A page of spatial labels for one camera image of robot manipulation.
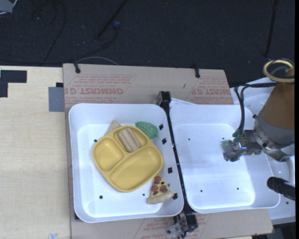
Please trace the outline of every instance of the white object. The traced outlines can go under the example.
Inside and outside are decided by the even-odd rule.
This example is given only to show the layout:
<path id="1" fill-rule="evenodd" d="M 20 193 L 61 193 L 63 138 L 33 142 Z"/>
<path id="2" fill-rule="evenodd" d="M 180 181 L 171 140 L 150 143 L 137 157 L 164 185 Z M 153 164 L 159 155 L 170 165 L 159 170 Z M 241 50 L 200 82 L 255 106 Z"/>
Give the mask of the white object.
<path id="1" fill-rule="evenodd" d="M 171 98 L 171 101 L 169 103 L 169 107 L 171 108 L 174 105 L 178 105 L 178 104 L 183 104 L 183 105 L 195 105 L 194 103 L 190 103 L 187 101 L 183 101 L 180 99 L 176 99 L 176 98 Z"/>
<path id="2" fill-rule="evenodd" d="M 266 155 L 223 158 L 223 141 L 241 120 L 240 105 L 183 105 L 170 117 L 188 204 L 198 213 L 272 208 L 280 195 L 266 182 L 273 176 Z M 244 129 L 252 129 L 252 113 L 245 108 Z"/>
<path id="3" fill-rule="evenodd" d="M 49 239 L 58 239 L 58 234 L 57 233 L 50 233 L 49 234 Z"/>
<path id="4" fill-rule="evenodd" d="M 92 158 L 94 140 L 103 137 L 110 123 L 135 125 L 150 122 L 158 128 L 152 141 L 161 151 L 164 166 L 159 173 L 170 184 L 176 199 L 149 205 L 152 181 L 132 192 L 115 190 L 102 176 Z M 72 148 L 74 209 L 84 222 L 95 223 L 136 218 L 175 216 L 181 212 L 184 199 L 173 152 L 167 116 L 153 104 L 77 104 L 69 112 Z"/>

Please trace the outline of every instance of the black floor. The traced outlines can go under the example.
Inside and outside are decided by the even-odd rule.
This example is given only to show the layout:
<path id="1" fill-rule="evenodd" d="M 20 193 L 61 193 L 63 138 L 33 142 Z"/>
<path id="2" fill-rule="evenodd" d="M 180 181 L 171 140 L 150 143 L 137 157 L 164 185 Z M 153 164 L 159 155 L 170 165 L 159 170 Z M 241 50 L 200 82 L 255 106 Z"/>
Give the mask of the black floor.
<path id="1" fill-rule="evenodd" d="M 263 78 L 268 60 L 295 61 L 295 0 L 19 0 L 0 15 L 0 65 L 91 56 L 81 63 L 196 63 L 232 87 Z"/>

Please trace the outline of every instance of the toy pizza slice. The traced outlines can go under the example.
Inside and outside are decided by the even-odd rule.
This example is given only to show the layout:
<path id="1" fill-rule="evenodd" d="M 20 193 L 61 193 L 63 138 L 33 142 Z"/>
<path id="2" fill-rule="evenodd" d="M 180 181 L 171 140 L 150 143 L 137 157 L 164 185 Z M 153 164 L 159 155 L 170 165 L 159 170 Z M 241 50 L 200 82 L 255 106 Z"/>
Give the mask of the toy pizza slice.
<path id="1" fill-rule="evenodd" d="M 157 175 L 154 178 L 154 183 L 150 190 L 149 198 L 147 198 L 148 204 L 157 204 L 164 202 L 174 196 L 174 193 L 170 190 L 168 184 Z"/>

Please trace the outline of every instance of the light wood surface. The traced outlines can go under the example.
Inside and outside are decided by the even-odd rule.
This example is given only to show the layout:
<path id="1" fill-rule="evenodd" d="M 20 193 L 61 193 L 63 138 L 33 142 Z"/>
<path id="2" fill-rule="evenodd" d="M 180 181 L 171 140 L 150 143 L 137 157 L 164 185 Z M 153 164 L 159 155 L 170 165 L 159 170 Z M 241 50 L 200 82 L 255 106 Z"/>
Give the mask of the light wood surface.
<path id="1" fill-rule="evenodd" d="M 27 70 L 0 98 L 0 239 L 71 238 L 65 114 L 49 112 L 62 68 Z"/>

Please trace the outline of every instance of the yellow plate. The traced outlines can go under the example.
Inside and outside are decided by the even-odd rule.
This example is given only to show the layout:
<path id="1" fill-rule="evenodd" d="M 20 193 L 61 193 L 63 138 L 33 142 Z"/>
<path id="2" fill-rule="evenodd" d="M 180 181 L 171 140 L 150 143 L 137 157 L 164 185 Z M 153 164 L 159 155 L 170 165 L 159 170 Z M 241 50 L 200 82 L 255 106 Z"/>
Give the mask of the yellow plate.
<path id="1" fill-rule="evenodd" d="M 127 152 L 118 133 L 131 128 L 140 147 Z M 163 155 L 153 141 L 139 128 L 120 126 L 102 137 L 93 147 L 95 165 L 106 180 L 121 192 L 131 192 L 150 181 L 162 169 Z"/>

